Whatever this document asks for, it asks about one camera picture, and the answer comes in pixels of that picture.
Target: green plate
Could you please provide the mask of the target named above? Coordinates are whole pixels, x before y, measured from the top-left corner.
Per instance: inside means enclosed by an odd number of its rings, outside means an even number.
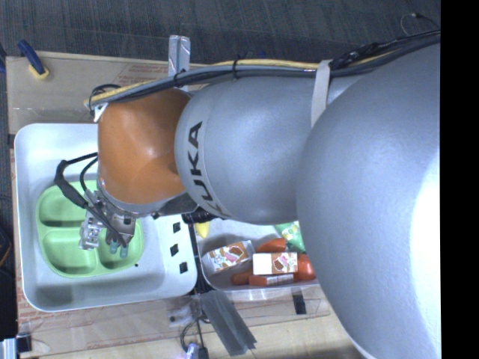
[[[71,185],[82,192],[79,182]],[[94,180],[87,181],[90,190],[96,190]],[[87,251],[78,247],[80,227],[86,211],[71,203],[57,186],[45,190],[37,202],[37,230],[43,258],[48,266],[63,277],[93,277],[127,269],[137,263],[143,254],[143,232],[136,222],[135,236],[128,246],[128,256],[120,258],[110,253],[105,242],[106,230],[98,238],[100,246]]]

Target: white strap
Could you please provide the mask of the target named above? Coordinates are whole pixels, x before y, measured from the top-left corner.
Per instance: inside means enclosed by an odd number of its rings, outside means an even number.
[[[326,110],[329,90],[329,63],[331,60],[323,60],[317,66],[316,80],[314,81],[313,98],[311,100],[311,128]]]

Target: green package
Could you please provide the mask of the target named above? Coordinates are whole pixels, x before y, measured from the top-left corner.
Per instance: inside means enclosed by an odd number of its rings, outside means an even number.
[[[290,250],[298,253],[306,252],[298,221],[289,222],[287,224],[277,224],[275,225],[275,228],[281,236],[286,239],[287,246]]]

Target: green divided plate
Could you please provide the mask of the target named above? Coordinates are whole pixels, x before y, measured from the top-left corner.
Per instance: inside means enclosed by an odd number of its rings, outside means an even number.
[[[82,192],[79,182],[71,185]],[[87,181],[90,190],[96,190],[94,180]],[[128,246],[128,256],[120,258],[110,253],[105,242],[106,230],[98,235],[100,246],[87,251],[78,247],[80,227],[85,210],[71,203],[57,186],[45,190],[37,202],[37,230],[43,258],[48,266],[63,277],[93,277],[111,274],[133,266],[143,254],[143,232],[136,222],[135,236]]]

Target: gray carpet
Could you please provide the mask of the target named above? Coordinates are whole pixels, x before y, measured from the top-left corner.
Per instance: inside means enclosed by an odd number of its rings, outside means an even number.
[[[412,17],[419,12],[424,17]],[[192,62],[266,57],[319,61],[441,25],[441,0],[0,0],[0,41],[35,49],[165,60],[170,34]],[[7,97],[0,76],[0,227],[12,236]],[[10,255],[4,269],[13,271]]]

